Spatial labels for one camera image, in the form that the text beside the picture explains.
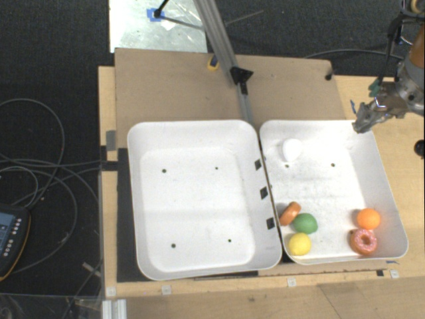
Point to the orange round biscuit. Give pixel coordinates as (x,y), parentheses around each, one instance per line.
(289,213)

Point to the orange fruit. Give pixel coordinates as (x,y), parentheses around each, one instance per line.
(368,218)

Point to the green lime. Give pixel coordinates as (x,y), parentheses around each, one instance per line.
(305,224)

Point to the brown cardboard board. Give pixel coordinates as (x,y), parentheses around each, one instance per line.
(172,88)

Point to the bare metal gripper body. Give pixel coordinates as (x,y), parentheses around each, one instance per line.
(405,95)

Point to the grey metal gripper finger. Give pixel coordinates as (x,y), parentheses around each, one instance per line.
(360,115)
(371,121)

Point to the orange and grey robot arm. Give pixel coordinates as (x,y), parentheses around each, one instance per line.
(419,53)

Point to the white egg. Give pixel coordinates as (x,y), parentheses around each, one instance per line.
(292,149)

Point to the yellow lemon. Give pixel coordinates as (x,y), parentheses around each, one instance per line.
(299,244)

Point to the white plastic tray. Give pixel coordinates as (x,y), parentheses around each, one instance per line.
(196,204)
(325,191)

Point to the pink frosted doughnut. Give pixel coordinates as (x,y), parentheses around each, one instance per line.
(356,244)

